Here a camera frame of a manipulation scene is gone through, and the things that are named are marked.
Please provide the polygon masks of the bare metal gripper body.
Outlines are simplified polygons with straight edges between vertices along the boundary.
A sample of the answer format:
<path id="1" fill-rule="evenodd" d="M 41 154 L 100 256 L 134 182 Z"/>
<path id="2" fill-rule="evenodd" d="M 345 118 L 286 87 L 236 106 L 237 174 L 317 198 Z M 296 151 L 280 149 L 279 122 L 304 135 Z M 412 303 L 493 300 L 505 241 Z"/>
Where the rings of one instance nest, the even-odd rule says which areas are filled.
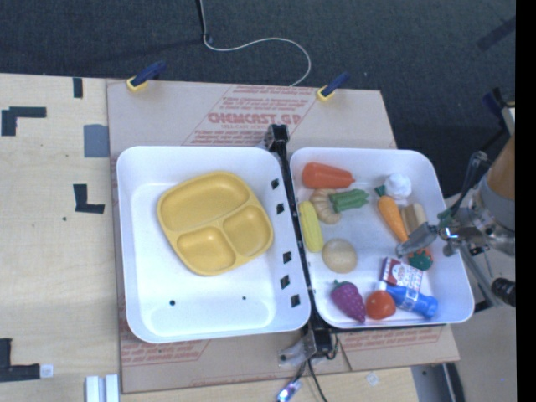
<path id="1" fill-rule="evenodd" d="M 472 246 L 515 256 L 515 232 L 499 223 L 487 209 L 468 206 L 454 213 L 453 208 L 448 208 L 437 217 L 438 235 L 452 251 Z"/>

